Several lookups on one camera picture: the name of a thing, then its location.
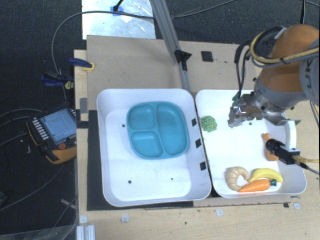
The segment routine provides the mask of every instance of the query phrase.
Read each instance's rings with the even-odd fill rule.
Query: dark floor
[[[167,5],[177,16],[227,1],[230,0],[167,0]],[[308,1],[320,4],[320,0]],[[239,0],[175,19],[174,25],[180,40],[240,44],[266,29],[299,24],[301,9],[299,0]],[[81,10],[81,0],[0,0],[0,115],[20,108],[46,110],[64,101],[62,89],[44,87],[41,76],[54,70],[51,40],[56,28]],[[307,4],[305,17],[306,24],[319,29],[319,7]],[[73,56],[73,50],[85,48],[79,17],[65,25],[56,39],[56,61],[63,74],[72,74],[68,58]],[[67,92],[67,98],[73,104],[71,92]],[[24,111],[6,116],[0,119],[0,126],[9,119],[29,115],[32,113]],[[0,143],[25,132],[25,120],[1,127]],[[60,168],[42,157],[29,137],[1,147],[0,192],[11,193],[2,208],[43,186]],[[0,211],[0,235],[52,228],[66,208],[61,199],[71,201],[75,194],[72,161],[42,191]],[[58,226],[71,225],[74,220],[75,212],[70,209]]]

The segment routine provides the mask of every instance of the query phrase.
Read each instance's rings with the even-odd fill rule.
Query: white tray
[[[228,126],[232,98],[236,93],[235,90],[202,90],[196,96],[198,116],[200,118],[212,116],[217,122],[216,131],[211,133],[202,131],[215,191],[228,199],[304,192],[307,188],[307,179],[301,167],[266,159],[262,135],[269,133],[272,139],[286,143],[284,126],[274,126],[265,119],[247,121],[233,129]],[[225,174],[231,167],[244,167],[250,175],[255,169],[274,169],[282,175],[284,182],[263,192],[239,193],[231,190],[226,183]],[[237,184],[244,186],[248,183],[240,177]]]
[[[148,160],[133,151],[127,129],[131,107],[146,102],[170,102],[185,118],[190,145],[179,157]],[[105,199],[115,207],[205,199],[212,190],[201,141],[195,102],[182,89],[108,89],[97,98],[102,184]]]

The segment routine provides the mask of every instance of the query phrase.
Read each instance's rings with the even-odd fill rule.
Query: yellow banana
[[[269,169],[269,168],[262,168],[262,169],[258,169],[256,170],[251,179],[249,179],[249,182],[252,183],[257,179],[260,178],[268,178],[271,180],[276,180],[276,182],[282,183],[284,182],[284,178],[282,178],[281,174],[273,169]]]

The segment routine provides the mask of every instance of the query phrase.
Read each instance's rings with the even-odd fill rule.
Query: wooden table
[[[192,94],[195,95],[204,89],[238,88],[233,63],[237,45],[183,41],[180,45],[184,51],[193,54],[188,61]],[[201,51],[211,51],[214,62],[203,62]],[[147,52],[147,55],[141,56],[141,52]],[[102,69],[105,69],[106,73],[104,79],[94,86],[90,81],[92,72],[75,67],[76,109],[81,111],[82,121],[88,120],[88,110],[96,108],[95,96],[99,90],[150,88],[150,86],[181,87],[178,68],[170,61],[162,40],[89,37],[88,51],[75,51],[76,58],[87,60],[87,55],[91,59],[90,62],[96,63],[95,74],[99,75],[98,71]],[[103,56],[106,57],[104,62],[98,62]],[[147,68],[141,67],[142,62],[147,62]],[[159,73],[155,81],[151,79],[146,83],[135,79],[135,76],[150,78],[150,72],[144,71],[152,68],[155,72],[159,72],[162,70],[161,67],[169,71]],[[258,73],[259,70],[254,69],[251,64],[248,66],[245,89],[253,88],[251,79]],[[301,155],[309,159],[319,159],[319,130],[309,102],[301,102],[295,110],[288,111],[287,116],[302,120],[297,126],[297,147],[301,149]],[[87,224],[95,225],[98,240],[313,240],[320,236],[319,176],[309,171],[305,172],[306,191],[294,198],[290,195],[238,199],[219,197],[194,202],[193,208],[87,211],[87,129],[77,130],[77,144],[79,215],[87,216]],[[319,171],[319,164],[310,164],[310,167]],[[123,223],[122,215],[129,215],[129,222]]]

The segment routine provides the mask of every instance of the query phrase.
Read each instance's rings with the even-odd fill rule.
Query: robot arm
[[[244,121],[263,118],[283,126],[287,122],[283,113],[297,103],[310,100],[319,106],[319,31],[308,25],[286,29],[281,32],[269,58],[256,53],[264,34],[251,42],[249,53],[253,63],[263,70],[251,94],[235,97],[237,102],[230,108],[228,120],[231,128]]]

